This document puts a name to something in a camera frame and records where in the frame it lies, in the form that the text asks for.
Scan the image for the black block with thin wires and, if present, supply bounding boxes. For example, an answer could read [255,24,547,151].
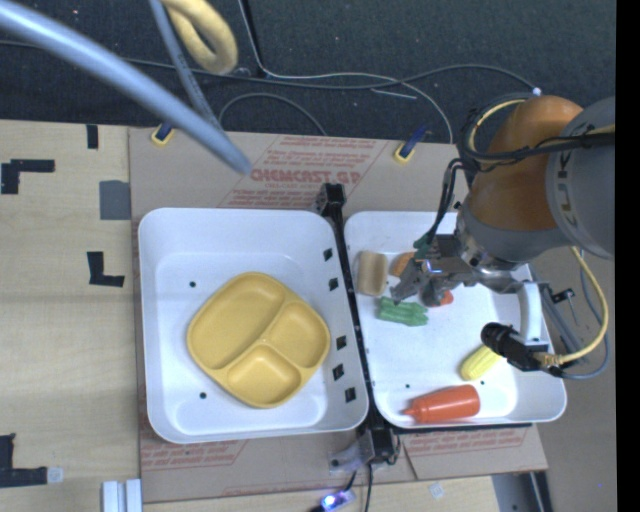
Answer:
[315,182,348,218]
[326,426,402,475]

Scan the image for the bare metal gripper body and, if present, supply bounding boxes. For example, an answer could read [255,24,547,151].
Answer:
[411,234,532,295]

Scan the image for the orange squeeze bottle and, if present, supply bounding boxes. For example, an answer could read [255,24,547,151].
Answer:
[402,383,482,425]

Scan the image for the yellow corn cob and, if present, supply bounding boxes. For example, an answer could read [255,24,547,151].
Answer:
[459,344,502,383]

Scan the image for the brown cardboard board red print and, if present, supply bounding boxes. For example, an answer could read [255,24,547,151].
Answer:
[127,126,550,504]

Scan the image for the green bean pods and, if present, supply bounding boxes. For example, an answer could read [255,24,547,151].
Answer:
[376,295,430,328]

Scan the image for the white plastic tray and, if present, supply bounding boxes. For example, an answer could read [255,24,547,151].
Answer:
[343,210,568,430]
[137,206,371,445]

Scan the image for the thin black rod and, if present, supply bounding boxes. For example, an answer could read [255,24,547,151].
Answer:
[329,212,384,432]

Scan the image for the black cylinder on white bracket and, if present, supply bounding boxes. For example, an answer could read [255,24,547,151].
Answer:
[480,279,552,373]

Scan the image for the orange carrot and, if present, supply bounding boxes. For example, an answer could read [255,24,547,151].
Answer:
[389,250,456,308]

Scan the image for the yellow divided plate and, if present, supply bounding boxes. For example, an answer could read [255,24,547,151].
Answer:
[185,270,333,410]

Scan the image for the tan bread roll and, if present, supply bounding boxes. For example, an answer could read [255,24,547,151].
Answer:
[355,249,390,298]

